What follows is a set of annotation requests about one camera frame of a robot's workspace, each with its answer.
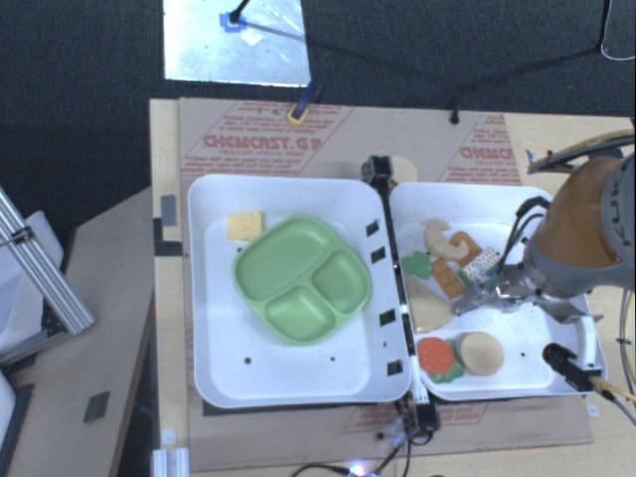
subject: cardboard sheet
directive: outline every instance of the cardboard sheet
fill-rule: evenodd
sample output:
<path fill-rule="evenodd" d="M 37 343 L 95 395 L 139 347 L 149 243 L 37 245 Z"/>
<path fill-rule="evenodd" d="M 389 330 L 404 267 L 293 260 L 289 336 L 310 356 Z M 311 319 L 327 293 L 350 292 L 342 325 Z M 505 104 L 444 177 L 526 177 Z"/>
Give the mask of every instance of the cardboard sheet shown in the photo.
<path fill-rule="evenodd" d="M 182 221 L 187 192 L 209 173 L 358 178 L 371 155 L 403 158 L 415 179 L 519 185 L 518 164 L 501 114 L 312 105 L 300 127 L 288 103 L 182 99 L 179 104 Z M 187 224 L 184 249 L 189 248 Z M 184 294 L 192 471 L 381 458 L 376 433 L 398 417 L 392 404 L 219 410 L 193 381 L 189 259 Z M 435 442 L 415 454 L 470 452 L 591 442 L 580 397 L 449 403 Z"/>

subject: tan toy bread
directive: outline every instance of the tan toy bread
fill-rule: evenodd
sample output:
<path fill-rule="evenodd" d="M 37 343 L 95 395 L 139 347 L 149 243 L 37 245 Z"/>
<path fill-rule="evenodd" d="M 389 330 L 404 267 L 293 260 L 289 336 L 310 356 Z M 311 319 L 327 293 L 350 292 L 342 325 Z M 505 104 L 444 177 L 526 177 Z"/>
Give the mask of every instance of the tan toy bread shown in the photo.
<path fill-rule="evenodd" d="M 504 350 L 499 341 L 485 332 L 471 332 L 459 343 L 459 357 L 464 367 L 475 375 L 494 375 L 504 364 Z"/>
<path fill-rule="evenodd" d="M 412 275 L 404 274 L 404 285 L 416 334 L 438 329 L 455 316 L 455 311 L 450 304 L 430 292 Z"/>

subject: wooden table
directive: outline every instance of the wooden table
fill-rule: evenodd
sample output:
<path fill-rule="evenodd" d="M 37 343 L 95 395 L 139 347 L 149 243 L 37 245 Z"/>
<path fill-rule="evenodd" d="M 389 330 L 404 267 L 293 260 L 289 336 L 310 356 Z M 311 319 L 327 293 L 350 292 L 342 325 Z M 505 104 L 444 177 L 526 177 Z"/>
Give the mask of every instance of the wooden table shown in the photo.
<path fill-rule="evenodd" d="M 10 375 L 33 385 L 8 477 L 115 476 L 148 337 L 153 292 L 150 190 L 78 228 L 67 268 L 94 326 Z M 90 398 L 107 394 L 90 422 Z"/>
<path fill-rule="evenodd" d="M 631 128 L 626 118 L 593 118 L 505 115 L 508 134 L 518 161 L 523 184 L 534 185 L 554 194 L 564 180 L 563 175 L 524 173 L 526 149 L 540 155 L 548 149 L 559 150 L 613 130 Z M 163 240 L 182 239 L 180 216 L 180 146 L 179 106 L 176 100 L 151 102 L 151 142 L 153 175 L 153 215 L 161 218 L 162 200 L 175 196 L 177 219 L 163 228 Z M 189 424 L 186 391 L 186 352 L 184 334 L 183 258 L 164 255 L 155 258 L 157 308 L 157 352 L 159 380 L 159 421 L 164 449 L 188 447 Z M 589 296 L 594 314 L 604 314 L 597 331 L 609 370 L 610 379 L 625 388 L 622 376 L 618 335 L 618 314 L 621 291 L 616 288 L 596 288 Z M 415 457 L 411 475 L 446 475 L 453 477 L 488 475 L 596 476 L 599 474 L 630 475 L 636 468 L 636 430 L 620 410 L 597 395 L 585 400 L 596 405 L 598 416 L 590 419 L 593 444 L 549 446 L 523 450 L 471 452 L 463 454 Z M 386 470 L 386 475 L 398 475 L 403 459 Z M 193 473 L 197 477 L 216 475 L 273 476 L 287 475 L 295 467 L 261 467 Z"/>

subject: white tray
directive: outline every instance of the white tray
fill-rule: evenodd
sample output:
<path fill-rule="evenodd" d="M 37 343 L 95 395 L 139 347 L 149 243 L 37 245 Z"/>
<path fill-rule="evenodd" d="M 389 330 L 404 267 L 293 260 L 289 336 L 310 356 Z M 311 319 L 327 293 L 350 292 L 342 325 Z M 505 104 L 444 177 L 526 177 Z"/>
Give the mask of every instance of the white tray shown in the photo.
<path fill-rule="evenodd" d="M 211 175 L 188 196 L 193 283 L 195 381 L 220 407 L 375 402 L 400 398 L 411 382 L 382 203 L 353 180 Z M 326 340 L 284 342 L 242 302 L 232 263 L 247 242 L 226 238 L 226 216 L 262 211 L 265 228 L 295 215 L 329 225 L 372 278 L 369 303 Z M 378 230 L 367 236 L 367 226 Z M 372 252 L 386 257 L 372 263 Z M 396 321 L 382 325 L 380 315 Z"/>
<path fill-rule="evenodd" d="M 399 256 L 404 258 L 415 250 L 425 251 L 423 230 L 431 219 L 441 219 L 450 225 L 448 238 L 465 231 L 482 248 L 493 247 L 501 252 L 508 239 L 515 213 L 520 205 L 534 196 L 550 195 L 531 187 L 504 187 L 465 184 L 408 183 L 398 186 L 391 196 L 391 207 Z M 538 224 L 532 220 L 525 235 L 530 236 Z M 517 245 L 508 262 L 523 257 L 523 246 Z M 451 268 L 458 269 L 449 262 Z M 445 298 L 443 291 L 431 277 L 423 281 L 426 287 Z M 574 299 L 579 310 L 589 313 L 583 295 Z M 520 398 L 529 396 L 557 396 L 580 394 L 569 386 L 543 360 L 542 351 L 548 343 L 557 342 L 579 354 L 580 348 L 590 346 L 594 368 L 605 370 L 605 362 L 593 324 L 563 325 L 548 316 L 541 308 L 523 304 L 513 312 L 503 312 L 494 306 L 483 306 L 455 316 L 448 324 L 425 335 L 417 335 L 415 344 L 426 336 L 442 339 L 457 338 L 472 331 L 494 336 L 505 355 L 503 367 L 489 377 L 464 376 L 450 383 L 436 384 L 424 370 L 420 378 L 436 396 L 448 400 L 487 398 Z"/>

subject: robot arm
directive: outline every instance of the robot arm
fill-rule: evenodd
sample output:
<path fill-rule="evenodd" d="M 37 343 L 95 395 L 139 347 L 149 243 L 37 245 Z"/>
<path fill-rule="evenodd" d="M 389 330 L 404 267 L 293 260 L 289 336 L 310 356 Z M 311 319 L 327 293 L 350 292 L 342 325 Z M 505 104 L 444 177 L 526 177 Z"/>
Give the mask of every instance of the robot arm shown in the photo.
<path fill-rule="evenodd" d="M 523 261 L 494 272 L 464 294 L 458 314 L 535 302 L 566 323 L 581 315 L 570 299 L 595 286 L 633 291 L 634 154 L 592 157 L 573 169 L 526 242 Z"/>

